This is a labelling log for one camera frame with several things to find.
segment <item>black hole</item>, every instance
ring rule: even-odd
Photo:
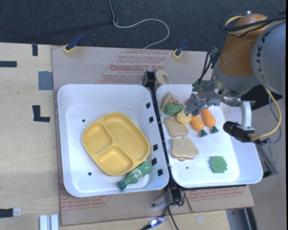
[[[158,176],[161,176],[163,174],[162,169],[158,170]]]
[[[157,158],[154,158],[154,159],[152,160],[152,165],[154,166],[156,163],[157,163]]]

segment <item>blue and yellow clamp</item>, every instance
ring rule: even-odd
[[[84,35],[79,35],[67,45],[63,47],[65,53],[70,53],[75,49],[75,46],[79,45],[84,40]]]
[[[189,48],[189,40],[186,39],[184,40],[184,42],[181,44],[181,46],[179,48],[177,48],[174,52],[173,52],[173,57],[178,59],[181,56],[181,53],[183,50],[186,50]]]

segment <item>wooden table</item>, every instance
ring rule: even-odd
[[[51,46],[0,43],[0,208],[20,208],[21,216],[0,218],[0,229],[38,229],[40,215],[60,215],[53,90],[40,91],[38,72],[52,72]],[[35,122],[32,106],[40,105],[49,122]],[[169,216],[158,229],[175,229]],[[141,229],[153,218],[64,226],[60,229]],[[180,230],[229,230],[226,212],[174,215]]]

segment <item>brown cylinder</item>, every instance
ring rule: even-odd
[[[247,14],[239,19],[236,26],[265,20],[266,18],[261,14]],[[252,48],[258,35],[266,27],[251,31],[242,37],[229,35],[219,57],[217,64],[219,70],[234,77],[254,76],[251,64]]]

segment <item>toy bottle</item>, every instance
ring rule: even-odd
[[[117,183],[120,190],[124,190],[127,185],[135,184],[145,175],[152,171],[152,165],[149,162],[142,162],[139,166],[131,170],[123,181]]]

